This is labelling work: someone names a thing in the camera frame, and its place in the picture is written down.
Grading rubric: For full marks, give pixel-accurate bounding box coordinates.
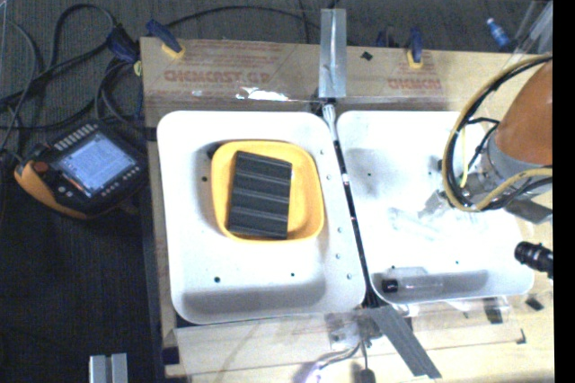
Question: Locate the black cylinder on white bracket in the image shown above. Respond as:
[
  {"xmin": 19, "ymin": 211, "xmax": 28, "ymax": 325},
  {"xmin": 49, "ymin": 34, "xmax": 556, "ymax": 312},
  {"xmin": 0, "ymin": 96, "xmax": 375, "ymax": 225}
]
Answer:
[{"xmin": 506, "ymin": 196, "xmax": 554, "ymax": 280}]

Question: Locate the white plastic tray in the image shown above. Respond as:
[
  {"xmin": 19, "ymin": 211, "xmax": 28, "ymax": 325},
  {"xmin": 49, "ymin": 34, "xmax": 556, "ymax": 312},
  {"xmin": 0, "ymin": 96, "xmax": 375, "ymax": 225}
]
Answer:
[
  {"xmin": 155, "ymin": 110, "xmax": 367, "ymax": 325},
  {"xmin": 335, "ymin": 110, "xmax": 536, "ymax": 307}
]

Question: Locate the brown cardboard board red print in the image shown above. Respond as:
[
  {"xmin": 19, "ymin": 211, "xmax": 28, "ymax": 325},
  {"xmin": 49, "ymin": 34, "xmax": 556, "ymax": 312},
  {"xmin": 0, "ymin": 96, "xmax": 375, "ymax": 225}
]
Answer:
[{"xmin": 138, "ymin": 37, "xmax": 554, "ymax": 379}]

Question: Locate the black ribbed block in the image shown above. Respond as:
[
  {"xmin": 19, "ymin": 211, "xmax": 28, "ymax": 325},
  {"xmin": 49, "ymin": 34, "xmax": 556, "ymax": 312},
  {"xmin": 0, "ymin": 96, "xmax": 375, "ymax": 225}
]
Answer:
[{"xmin": 225, "ymin": 150, "xmax": 294, "ymax": 241}]

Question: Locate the blue bottle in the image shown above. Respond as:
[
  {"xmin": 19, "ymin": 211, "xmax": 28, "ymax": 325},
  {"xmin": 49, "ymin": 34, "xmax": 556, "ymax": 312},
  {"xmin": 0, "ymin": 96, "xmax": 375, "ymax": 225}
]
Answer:
[{"xmin": 486, "ymin": 17, "xmax": 511, "ymax": 49}]

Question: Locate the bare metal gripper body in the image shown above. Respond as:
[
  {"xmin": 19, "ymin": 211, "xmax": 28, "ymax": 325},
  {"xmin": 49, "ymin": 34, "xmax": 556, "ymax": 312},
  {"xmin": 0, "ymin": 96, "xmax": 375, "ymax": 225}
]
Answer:
[{"xmin": 459, "ymin": 161, "xmax": 514, "ymax": 212}]

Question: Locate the yellow plate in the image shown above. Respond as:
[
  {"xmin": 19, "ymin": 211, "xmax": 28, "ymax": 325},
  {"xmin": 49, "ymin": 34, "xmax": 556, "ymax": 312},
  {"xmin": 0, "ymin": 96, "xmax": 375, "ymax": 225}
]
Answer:
[{"xmin": 209, "ymin": 139, "xmax": 325, "ymax": 243}]

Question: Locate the clear plastic bottle black cap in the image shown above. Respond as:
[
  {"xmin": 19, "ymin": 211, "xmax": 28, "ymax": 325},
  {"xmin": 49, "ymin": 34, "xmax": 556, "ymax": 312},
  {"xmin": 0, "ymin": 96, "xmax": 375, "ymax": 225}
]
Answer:
[{"xmin": 381, "ymin": 274, "xmax": 447, "ymax": 295}]

